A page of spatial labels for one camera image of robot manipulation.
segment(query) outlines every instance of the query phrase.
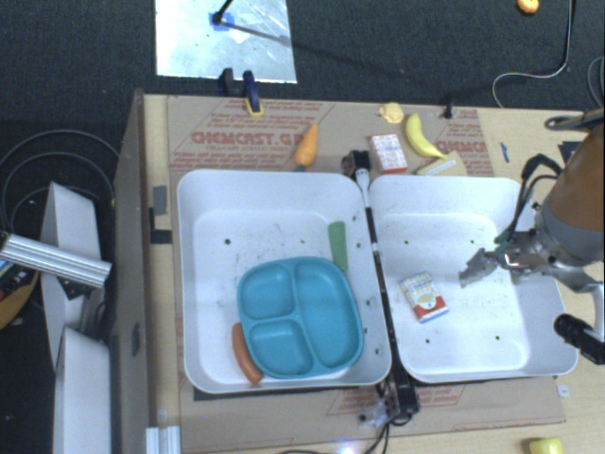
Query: dark carpet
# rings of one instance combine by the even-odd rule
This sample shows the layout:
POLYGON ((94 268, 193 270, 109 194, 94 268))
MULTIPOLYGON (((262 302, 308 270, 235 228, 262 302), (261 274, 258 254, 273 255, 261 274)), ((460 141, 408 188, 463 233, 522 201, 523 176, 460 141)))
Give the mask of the dark carpet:
MULTIPOLYGON (((495 106, 492 82, 509 71, 548 73, 562 61, 568 0, 287 0, 299 83, 261 84, 261 96, 495 106)), ((554 79, 509 78, 506 107, 588 110, 589 63, 603 55, 605 0, 578 0, 570 65, 554 79)), ((215 95, 216 83, 155 74, 154 0, 0 0, 0 157, 24 138, 78 129, 119 148, 136 87, 215 95)), ((85 139, 40 141, 0 169, 0 184, 28 155, 53 147, 85 153, 112 176, 115 161, 85 139)), ((6 207, 49 179, 101 190, 98 177, 56 160, 19 174, 6 207)), ((107 197, 98 192, 102 234, 107 197)), ((43 197, 19 211, 35 236, 43 197)), ((37 291, 35 299, 41 301, 37 291)), ((43 312, 0 331, 0 453, 52 450, 54 377, 43 312)))

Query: carrot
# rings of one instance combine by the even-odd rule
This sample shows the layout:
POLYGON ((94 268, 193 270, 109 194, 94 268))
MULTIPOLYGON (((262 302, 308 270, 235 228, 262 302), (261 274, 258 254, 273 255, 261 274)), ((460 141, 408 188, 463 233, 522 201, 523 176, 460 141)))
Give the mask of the carrot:
POLYGON ((318 124, 313 123, 296 148, 294 160, 296 165, 311 166, 318 151, 318 124))

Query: brown object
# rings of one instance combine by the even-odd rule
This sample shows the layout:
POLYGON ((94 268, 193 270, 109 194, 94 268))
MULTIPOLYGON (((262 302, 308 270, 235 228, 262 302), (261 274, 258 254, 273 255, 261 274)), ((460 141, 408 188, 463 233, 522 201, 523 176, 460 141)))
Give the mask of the brown object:
POLYGON ((258 384, 263 379, 263 373, 256 368, 256 365, 250 356, 248 345, 246 344, 246 339, 244 338, 244 329, 242 328, 242 323, 236 323, 233 325, 232 342, 233 351, 235 352, 235 359, 237 360, 239 368, 242 369, 242 372, 252 385, 258 384))
POLYGON ((553 186, 548 204, 559 220, 603 232, 603 125, 580 143, 553 186))
POLYGON ((536 13, 540 7, 540 0, 517 0, 517 7, 524 13, 536 13))

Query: yellow banana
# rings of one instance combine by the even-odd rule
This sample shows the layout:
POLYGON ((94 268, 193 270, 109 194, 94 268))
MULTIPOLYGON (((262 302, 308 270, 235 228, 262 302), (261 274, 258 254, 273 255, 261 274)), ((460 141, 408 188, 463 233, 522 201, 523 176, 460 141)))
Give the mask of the yellow banana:
POLYGON ((441 158, 442 160, 445 159, 445 155, 424 137, 423 124, 421 123, 418 113, 412 114, 407 119, 406 136, 409 144, 419 155, 434 156, 436 158, 441 158))

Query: divided blue plate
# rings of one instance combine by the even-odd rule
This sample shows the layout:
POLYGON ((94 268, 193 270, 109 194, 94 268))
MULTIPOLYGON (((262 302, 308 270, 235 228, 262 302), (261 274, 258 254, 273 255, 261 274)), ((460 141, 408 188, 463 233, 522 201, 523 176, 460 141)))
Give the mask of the divided blue plate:
POLYGON ((247 271, 237 288, 246 344, 276 378, 307 378, 354 363, 363 347, 349 283, 332 262, 296 257, 247 271))

